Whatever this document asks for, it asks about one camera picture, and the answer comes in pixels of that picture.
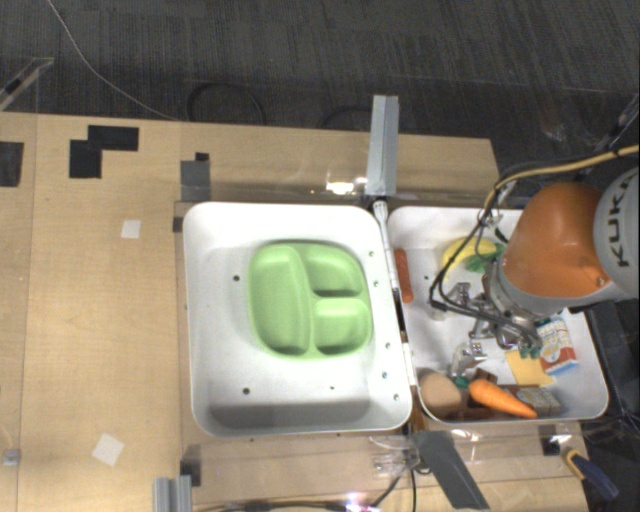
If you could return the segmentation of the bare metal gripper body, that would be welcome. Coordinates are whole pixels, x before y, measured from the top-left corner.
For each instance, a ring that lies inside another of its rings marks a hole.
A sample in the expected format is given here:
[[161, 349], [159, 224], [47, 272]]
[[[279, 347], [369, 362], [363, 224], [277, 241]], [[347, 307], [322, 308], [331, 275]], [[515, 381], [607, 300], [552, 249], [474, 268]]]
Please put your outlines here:
[[537, 331], [534, 314], [517, 306], [498, 307], [485, 293], [470, 301], [476, 320], [469, 331], [471, 340], [494, 338], [503, 350], [540, 351], [542, 339]]

